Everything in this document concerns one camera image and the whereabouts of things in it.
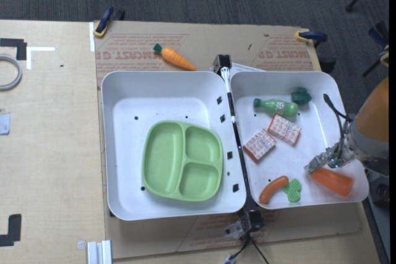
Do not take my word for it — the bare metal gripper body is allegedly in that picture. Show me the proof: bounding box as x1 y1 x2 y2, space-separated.
321 129 363 169

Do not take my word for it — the white plastic tray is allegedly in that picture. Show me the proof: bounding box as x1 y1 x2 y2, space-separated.
230 70 370 210
101 70 248 221

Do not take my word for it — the green ridged toy leaf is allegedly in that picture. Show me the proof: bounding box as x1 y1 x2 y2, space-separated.
280 178 303 203

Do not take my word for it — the orange and white carton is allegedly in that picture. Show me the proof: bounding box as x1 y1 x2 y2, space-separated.
267 114 302 146
242 128 277 164

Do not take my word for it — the orange toy sausage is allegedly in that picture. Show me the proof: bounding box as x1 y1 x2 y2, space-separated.
258 175 290 205

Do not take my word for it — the green toy broccoli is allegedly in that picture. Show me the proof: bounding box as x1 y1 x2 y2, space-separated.
291 87 312 106

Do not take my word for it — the green toy bottle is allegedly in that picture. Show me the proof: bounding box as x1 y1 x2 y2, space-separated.
252 98 299 118

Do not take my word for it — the thin black and white rod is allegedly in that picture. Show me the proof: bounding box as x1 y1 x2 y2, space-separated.
220 67 255 215

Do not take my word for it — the white paper sheet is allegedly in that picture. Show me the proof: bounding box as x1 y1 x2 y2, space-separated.
230 62 265 73

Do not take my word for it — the green divided plate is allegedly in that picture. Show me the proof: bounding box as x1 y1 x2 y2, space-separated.
141 120 224 203

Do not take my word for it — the brown cardboard board red print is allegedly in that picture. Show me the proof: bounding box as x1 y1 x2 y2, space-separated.
93 20 363 260

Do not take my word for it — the orange toy carrot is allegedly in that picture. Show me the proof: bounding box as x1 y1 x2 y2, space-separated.
153 43 197 72

